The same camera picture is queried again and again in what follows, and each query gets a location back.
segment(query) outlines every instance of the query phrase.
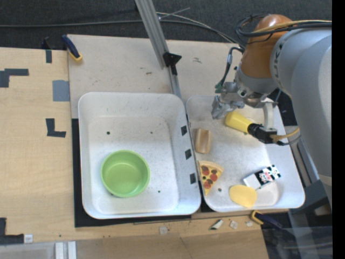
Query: gray tape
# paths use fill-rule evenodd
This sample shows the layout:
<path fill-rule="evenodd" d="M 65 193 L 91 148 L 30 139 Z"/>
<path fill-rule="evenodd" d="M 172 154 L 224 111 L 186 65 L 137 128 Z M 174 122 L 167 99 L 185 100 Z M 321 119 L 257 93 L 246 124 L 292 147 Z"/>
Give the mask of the gray tape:
<path fill-rule="evenodd" d="M 53 81 L 53 101 L 69 101 L 70 84 L 65 80 Z"/>

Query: cable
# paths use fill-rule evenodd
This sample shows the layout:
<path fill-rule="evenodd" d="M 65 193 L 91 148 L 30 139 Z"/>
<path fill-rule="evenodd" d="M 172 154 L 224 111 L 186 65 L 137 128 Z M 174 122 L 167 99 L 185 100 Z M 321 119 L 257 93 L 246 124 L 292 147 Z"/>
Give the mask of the cable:
<path fill-rule="evenodd" d="M 260 30 L 254 32 L 245 32 L 242 30 L 246 24 L 253 22 L 257 19 L 262 19 L 267 15 L 254 15 L 247 18 L 244 18 L 237 22 L 235 26 L 235 32 L 238 36 L 242 37 L 259 37 L 265 35 L 271 35 L 276 32 L 283 32 L 283 31 L 292 31 L 297 29 L 305 29 L 305 28 L 331 28 L 332 21 L 324 21 L 324 20 L 301 20 L 301 21 L 292 21 L 286 22 L 282 24 L 277 24 L 274 26 L 262 28 Z"/>
<path fill-rule="evenodd" d="M 229 50 L 229 53 L 227 55 L 227 59 L 226 59 L 226 67 L 225 67 L 225 72 L 224 72 L 224 75 L 222 77 L 222 79 L 219 81 L 218 84 L 215 85 L 215 89 L 216 89 L 216 93 L 220 93 L 220 90 L 222 89 L 222 86 L 225 82 L 225 79 L 226 79 L 226 76 L 230 70 L 230 66 L 231 66 L 231 63 L 232 63 L 232 51 L 233 50 L 237 50 L 241 53 L 244 52 L 244 49 L 243 48 L 238 48 L 238 47 L 231 47 L 230 50 Z"/>
<path fill-rule="evenodd" d="M 206 25 L 206 24 L 204 24 L 204 23 L 202 23 L 202 22 L 193 20 L 193 19 L 188 18 L 188 17 L 181 16 L 181 15 L 177 15 L 177 14 L 175 14 L 175 13 L 157 12 L 157 14 L 165 15 L 164 17 L 166 17 L 166 16 L 175 16 L 175 17 L 177 17 L 177 18 L 185 19 L 185 20 L 191 21 L 191 22 L 193 22 L 193 23 L 195 23 L 195 24 L 199 24 L 199 25 L 204 26 L 204 27 L 206 27 L 206 28 L 208 28 L 208 29 L 215 30 L 215 29 L 213 29 L 212 27 L 210 27 L 210 26 L 208 26 L 208 25 Z M 215 30 L 215 32 L 218 33 L 221 37 L 223 37 L 223 38 L 226 39 L 227 41 L 229 41 L 230 43 L 236 43 L 236 44 L 238 44 L 238 43 L 237 43 L 234 39 L 232 39 L 230 36 L 227 36 L 226 34 L 220 32 L 220 31 L 217 31 L 217 30 Z"/>
<path fill-rule="evenodd" d="M 279 140 L 284 139 L 284 138 L 288 138 L 291 137 L 293 135 L 295 135 L 296 133 L 298 133 L 300 131 L 300 128 L 297 127 L 293 132 L 285 134 L 285 135 L 276 135 L 276 134 L 272 134 L 270 135 L 271 138 L 273 139 L 274 143 L 278 143 Z"/>
<path fill-rule="evenodd" d="M 201 22 L 194 21 L 193 19 L 186 18 L 183 16 L 173 15 L 179 18 L 184 18 L 190 20 L 191 22 L 184 22 L 184 21 L 175 21 L 175 20 L 160 20 L 161 23 L 176 23 L 176 24 L 183 24 L 183 25 L 192 25 L 199 28 L 210 30 L 219 36 L 225 38 L 228 42 L 238 44 L 234 39 L 230 36 L 209 27 Z M 93 25 L 111 25 L 111 24 L 130 24 L 130 23 L 143 23 L 142 20 L 126 20 L 126 21 L 101 21 L 101 22 L 87 22 L 87 23 L 65 23 L 65 24 L 34 24 L 34 25 L 0 25 L 0 29 L 10 28 L 10 29 L 37 29 L 37 28 L 60 28 L 60 27 L 75 27 L 75 26 L 93 26 Z"/>
<path fill-rule="evenodd" d="M 299 20 L 299 21 L 290 21 L 290 22 L 285 22 L 285 23 L 280 23 L 280 24 L 276 24 L 274 26 L 270 26 L 270 27 L 265 27 L 265 28 L 261 28 L 259 30 L 254 31 L 255 33 L 257 32 L 265 32 L 270 30 L 274 30 L 274 29 L 278 29 L 278 28 L 284 28 L 284 27 L 288 27 L 288 26 L 293 26 L 293 25 L 298 25 L 298 24 L 307 24 L 307 23 L 312 23 L 312 24 L 319 24 L 319 23 L 332 23 L 332 21 L 326 21 L 326 20 Z"/>
<path fill-rule="evenodd" d="M 252 41 L 252 42 L 247 42 L 247 45 L 248 45 L 248 44 L 257 43 L 257 42 L 265 42 L 265 41 L 268 41 L 272 36 L 273 36 L 273 34 L 270 34 L 266 39 L 263 39 L 263 40 L 256 40 L 256 41 Z"/>
<path fill-rule="evenodd" d="M 287 146 L 296 143 L 301 138 L 301 135 L 298 135 L 298 137 L 290 142 L 284 143 L 282 141 L 278 141 L 276 144 L 279 146 Z"/>
<path fill-rule="evenodd" d="M 280 95 L 281 95 L 281 89 L 279 88 L 278 89 L 278 94 L 277 94 L 276 98 L 274 99 L 274 102 L 276 102 L 276 103 L 278 102 L 278 99 L 279 99 Z"/>

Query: gray carpet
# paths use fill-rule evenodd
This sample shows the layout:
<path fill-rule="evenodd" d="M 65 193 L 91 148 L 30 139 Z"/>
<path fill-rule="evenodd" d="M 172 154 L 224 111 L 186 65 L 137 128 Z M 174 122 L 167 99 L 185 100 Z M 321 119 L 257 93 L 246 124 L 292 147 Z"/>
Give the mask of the gray carpet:
<path fill-rule="evenodd" d="M 235 42 L 245 43 L 234 32 L 237 21 L 255 13 L 278 13 L 292 20 L 332 20 L 332 0 L 153 0 L 156 11 L 172 13 L 189 8 L 180 15 L 202 22 L 230 36 Z M 146 38 L 142 23 L 107 25 L 62 25 L 103 21 L 140 19 L 134 0 L 0 0 L 0 46 L 41 48 L 49 37 L 52 48 L 62 49 L 61 35 L 123 36 Z M 176 17 L 166 20 L 183 21 Z M 51 25 L 36 28 L 21 25 Z M 3 25 L 19 25 L 4 28 Z M 162 23 L 166 39 L 225 42 L 217 33 L 182 23 Z M 296 125 L 291 101 L 279 97 L 279 108 L 284 125 Z"/>

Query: black tape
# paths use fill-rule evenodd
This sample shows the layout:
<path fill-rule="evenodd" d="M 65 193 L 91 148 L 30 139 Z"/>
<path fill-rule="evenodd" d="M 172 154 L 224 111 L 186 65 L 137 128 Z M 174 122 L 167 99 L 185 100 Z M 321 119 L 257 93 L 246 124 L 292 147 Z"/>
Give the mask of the black tape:
<path fill-rule="evenodd" d="M 0 237 L 5 236 L 6 218 L 0 218 Z"/>
<path fill-rule="evenodd" d="M 5 73 L 11 76 L 28 76 L 29 69 L 8 69 L 5 68 Z"/>
<path fill-rule="evenodd" d="M 5 228 L 6 218 L 0 218 L 0 245 L 24 243 L 24 234 L 5 235 Z"/>
<path fill-rule="evenodd" d="M 45 50 L 45 62 L 46 63 L 52 63 L 53 62 L 52 50 Z"/>
<path fill-rule="evenodd" d="M 55 131 L 55 119 L 53 118 L 47 118 L 45 119 L 46 123 L 47 123 L 47 136 L 52 136 L 52 137 L 65 137 L 66 136 L 66 132 L 56 132 Z"/>
<path fill-rule="evenodd" d="M 9 87 L 10 76 L 28 76 L 29 69 L 7 69 L 0 71 L 0 87 Z"/>
<path fill-rule="evenodd" d="M 181 133 L 182 133 L 182 136 L 184 136 L 187 133 L 187 126 L 181 127 Z"/>
<path fill-rule="evenodd" d="M 189 179 L 190 179 L 190 184 L 193 184 L 196 182 L 196 175 L 195 173 L 192 173 L 189 175 Z"/>
<path fill-rule="evenodd" d="M 0 71 L 0 87 L 9 87 L 10 76 L 5 71 Z"/>
<path fill-rule="evenodd" d="M 190 149 L 187 149 L 185 152 L 185 158 L 186 160 L 189 159 L 192 156 L 192 151 Z"/>

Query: white sink basin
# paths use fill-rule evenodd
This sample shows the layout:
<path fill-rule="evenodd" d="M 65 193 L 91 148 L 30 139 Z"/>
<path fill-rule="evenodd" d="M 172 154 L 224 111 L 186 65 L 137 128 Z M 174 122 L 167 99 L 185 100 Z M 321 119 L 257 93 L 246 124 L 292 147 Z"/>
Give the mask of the white sink basin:
<path fill-rule="evenodd" d="M 189 215 L 200 206 L 195 158 L 182 100 L 173 94 L 84 94 L 78 103 L 82 204 L 96 219 Z M 100 167 L 111 152 L 139 153 L 150 167 L 135 197 L 111 195 Z"/>
<path fill-rule="evenodd" d="M 222 176 L 205 197 L 207 205 L 217 212 L 241 210 L 266 210 L 298 208 L 305 201 L 305 192 L 289 145 L 264 144 L 253 136 L 227 127 L 224 119 L 213 120 L 211 108 L 214 96 L 192 96 L 187 101 L 187 113 L 192 138 L 203 128 L 212 133 L 212 145 L 208 154 L 195 153 L 197 160 L 212 161 L 224 168 Z M 264 123 L 262 108 L 245 106 L 239 112 L 258 124 Z M 274 124 L 279 135 L 285 135 L 278 107 L 273 109 Z M 281 177 L 257 190 L 257 200 L 252 208 L 245 208 L 229 198 L 229 189 L 245 185 L 244 178 L 271 165 L 275 165 Z"/>

